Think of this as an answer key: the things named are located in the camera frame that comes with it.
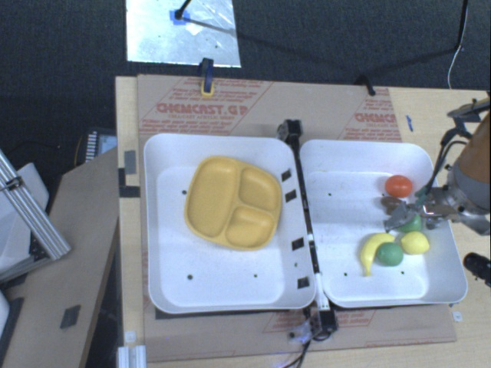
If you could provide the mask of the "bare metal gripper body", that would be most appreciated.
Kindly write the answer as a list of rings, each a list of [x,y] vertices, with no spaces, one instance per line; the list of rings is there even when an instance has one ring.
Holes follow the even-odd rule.
[[[443,216],[443,222],[461,223],[477,234],[490,233],[489,188],[465,193],[458,187],[423,187],[416,194],[416,210],[423,214]]]

